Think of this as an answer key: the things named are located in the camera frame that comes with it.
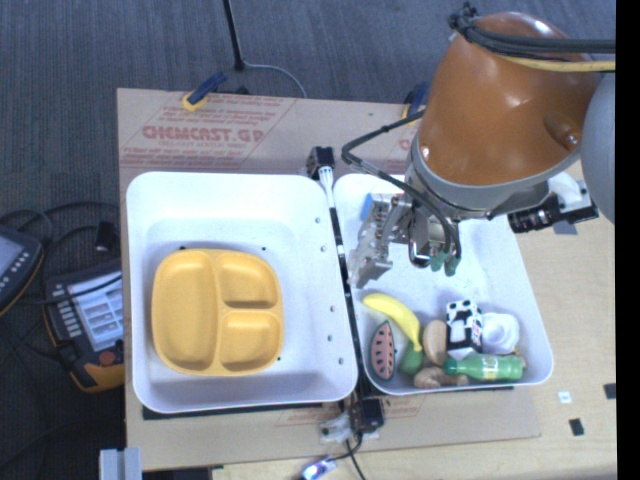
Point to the tan peanut-shaped toy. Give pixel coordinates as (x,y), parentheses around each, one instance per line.
(435,378)

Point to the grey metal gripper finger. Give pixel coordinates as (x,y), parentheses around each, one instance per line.
(361,263)
(382,258)

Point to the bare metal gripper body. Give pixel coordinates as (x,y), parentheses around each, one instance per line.
(425,233)

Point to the black and white cow carton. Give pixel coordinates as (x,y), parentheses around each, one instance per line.
(462,328)

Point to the white rounded toy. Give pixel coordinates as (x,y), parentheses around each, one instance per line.
(500,333)

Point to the green pear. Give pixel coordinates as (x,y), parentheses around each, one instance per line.
(411,360)

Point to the red watermelon slice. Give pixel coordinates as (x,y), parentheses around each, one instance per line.
(383,350)

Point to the yellow divided plate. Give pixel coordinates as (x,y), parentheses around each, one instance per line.
(190,313)

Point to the yellow banana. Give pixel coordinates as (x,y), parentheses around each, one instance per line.
(397,315)

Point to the white plastic tray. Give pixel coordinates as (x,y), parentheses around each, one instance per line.
(500,278)
(300,268)

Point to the brown cardboard board red print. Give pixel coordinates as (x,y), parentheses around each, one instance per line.
(200,153)

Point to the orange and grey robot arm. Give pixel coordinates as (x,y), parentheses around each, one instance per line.
(490,113)

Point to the thin black and white rod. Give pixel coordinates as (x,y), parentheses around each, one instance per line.
(341,248)

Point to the tan bread roll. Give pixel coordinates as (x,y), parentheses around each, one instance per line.
(434,343)

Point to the light blue small block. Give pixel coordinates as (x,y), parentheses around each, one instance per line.
(367,208)

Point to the green bottle yellow label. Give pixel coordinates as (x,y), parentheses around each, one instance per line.
(485,367)

